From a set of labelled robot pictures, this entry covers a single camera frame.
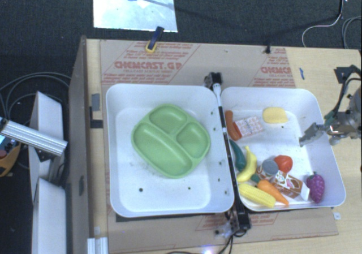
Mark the red tomato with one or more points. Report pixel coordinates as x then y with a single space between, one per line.
283 163

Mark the yellow corn cob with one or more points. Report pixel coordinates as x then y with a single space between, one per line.
256 194

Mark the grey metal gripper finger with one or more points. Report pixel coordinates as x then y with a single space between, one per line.
311 133

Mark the small can with grey lid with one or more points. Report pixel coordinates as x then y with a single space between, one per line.
268 167

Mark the brown cardboard board, red print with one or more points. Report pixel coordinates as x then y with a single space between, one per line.
175 63

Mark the orange sausage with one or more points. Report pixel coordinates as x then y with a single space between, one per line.
232 128

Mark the orange carrot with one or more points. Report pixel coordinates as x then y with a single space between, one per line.
271 189

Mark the yellow banana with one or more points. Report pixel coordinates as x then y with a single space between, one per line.
250 165

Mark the purple grapes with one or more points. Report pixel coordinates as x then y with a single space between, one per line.
316 187

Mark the brown and white carton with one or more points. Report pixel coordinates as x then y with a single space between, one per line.
292 186

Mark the green divided plate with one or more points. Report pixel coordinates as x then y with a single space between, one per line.
169 142

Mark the dark green pepper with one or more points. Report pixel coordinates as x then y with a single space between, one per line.
239 156

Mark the thin black and white rod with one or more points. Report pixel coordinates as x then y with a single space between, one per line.
224 131

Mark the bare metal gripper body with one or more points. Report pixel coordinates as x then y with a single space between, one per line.
347 126

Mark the white plastic tray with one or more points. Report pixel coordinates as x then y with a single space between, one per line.
288 145
147 196

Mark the red and white packet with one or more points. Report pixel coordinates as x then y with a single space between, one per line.
250 127

